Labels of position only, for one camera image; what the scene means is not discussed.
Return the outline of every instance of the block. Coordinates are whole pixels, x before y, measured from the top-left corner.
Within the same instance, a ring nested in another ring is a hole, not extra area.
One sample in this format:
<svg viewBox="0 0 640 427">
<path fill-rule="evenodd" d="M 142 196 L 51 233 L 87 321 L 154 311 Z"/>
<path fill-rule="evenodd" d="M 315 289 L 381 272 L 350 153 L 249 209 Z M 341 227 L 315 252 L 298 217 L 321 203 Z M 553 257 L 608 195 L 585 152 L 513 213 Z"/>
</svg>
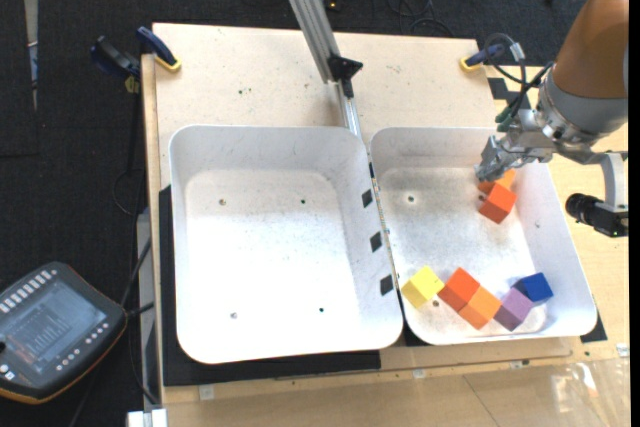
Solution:
<svg viewBox="0 0 640 427">
<path fill-rule="evenodd" d="M 480 206 L 479 212 L 493 222 L 500 224 L 511 213 L 517 199 L 518 196 L 515 193 L 496 183 Z"/>
<path fill-rule="evenodd" d="M 438 297 L 454 310 L 460 311 L 479 287 L 480 283 L 471 274 L 462 267 L 458 267 L 447 280 L 444 288 L 438 292 Z"/>
<path fill-rule="evenodd" d="M 553 291 L 542 272 L 520 278 L 513 284 L 512 288 L 516 288 L 526 295 L 534 305 L 541 304 L 553 297 Z"/>
<path fill-rule="evenodd" d="M 499 183 L 500 185 L 502 185 L 503 187 L 506 187 L 507 189 L 511 189 L 511 185 L 513 184 L 513 179 L 515 177 L 516 177 L 516 170 L 513 168 L 507 169 L 504 172 L 504 175 L 502 175 L 502 178 L 498 178 L 493 182 L 480 182 L 478 184 L 478 189 L 480 189 L 485 194 L 489 194 L 491 192 L 491 189 L 496 183 Z"/>
<path fill-rule="evenodd" d="M 496 313 L 496 319 L 509 331 L 513 331 L 524 322 L 533 308 L 533 302 L 517 288 L 511 287 L 502 298 L 502 306 Z"/>
<path fill-rule="evenodd" d="M 500 299 L 480 286 L 458 314 L 476 329 L 481 329 L 495 317 L 501 305 Z"/>
<path fill-rule="evenodd" d="M 401 291 L 414 307 L 420 308 L 443 287 L 444 283 L 440 278 L 425 265 L 402 286 Z"/>
</svg>

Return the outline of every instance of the blue and yellow clamp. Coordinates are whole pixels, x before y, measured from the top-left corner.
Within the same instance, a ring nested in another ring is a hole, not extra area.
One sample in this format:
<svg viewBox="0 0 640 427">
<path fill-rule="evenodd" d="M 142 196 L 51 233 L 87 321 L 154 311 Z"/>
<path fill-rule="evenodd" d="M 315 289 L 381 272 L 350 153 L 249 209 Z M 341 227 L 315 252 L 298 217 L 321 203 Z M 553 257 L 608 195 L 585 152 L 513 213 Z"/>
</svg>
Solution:
<svg viewBox="0 0 640 427">
<path fill-rule="evenodd" d="M 147 50 L 155 54 L 156 62 L 163 68 L 175 73 L 182 66 L 182 61 L 175 57 L 167 45 L 146 27 L 138 28 L 136 38 Z"/>
<path fill-rule="evenodd" d="M 504 45 L 501 45 L 500 43 L 491 45 L 487 50 L 482 49 L 471 57 L 463 57 L 460 59 L 460 68 L 462 68 L 462 71 L 466 73 L 477 70 L 485 64 L 490 57 L 500 57 L 503 53 Z"/>
</svg>

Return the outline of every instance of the yellow block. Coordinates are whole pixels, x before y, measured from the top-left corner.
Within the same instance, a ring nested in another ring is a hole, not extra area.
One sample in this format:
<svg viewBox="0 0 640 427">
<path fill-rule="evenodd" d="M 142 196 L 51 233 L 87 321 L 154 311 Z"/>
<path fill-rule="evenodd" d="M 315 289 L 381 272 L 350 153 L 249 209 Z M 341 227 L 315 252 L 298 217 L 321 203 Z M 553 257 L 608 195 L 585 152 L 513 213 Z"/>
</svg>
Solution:
<svg viewBox="0 0 640 427">
<path fill-rule="evenodd" d="M 430 267 L 424 266 L 402 286 L 402 295 L 416 308 L 444 288 L 444 283 L 435 275 Z"/>
</svg>

